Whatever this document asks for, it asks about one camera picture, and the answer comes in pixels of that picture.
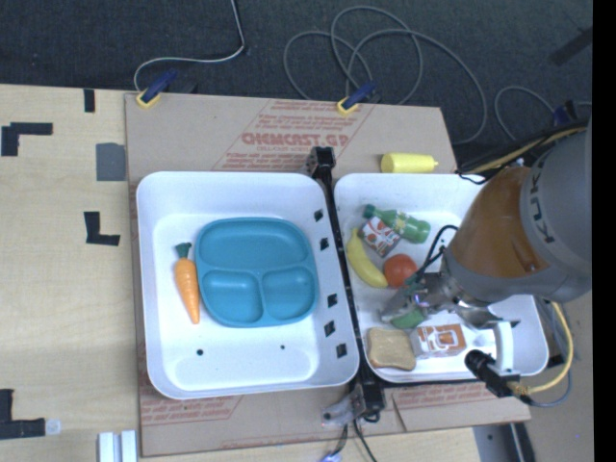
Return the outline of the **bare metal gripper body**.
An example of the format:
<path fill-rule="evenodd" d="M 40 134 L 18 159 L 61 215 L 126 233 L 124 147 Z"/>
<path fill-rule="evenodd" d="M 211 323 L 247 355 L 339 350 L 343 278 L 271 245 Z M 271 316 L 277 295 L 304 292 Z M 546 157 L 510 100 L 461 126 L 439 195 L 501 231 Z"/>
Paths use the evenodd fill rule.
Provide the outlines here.
<path fill-rule="evenodd" d="M 455 313 L 460 301 L 461 288 L 448 274 L 427 273 L 416 280 L 413 301 L 428 314 Z"/>

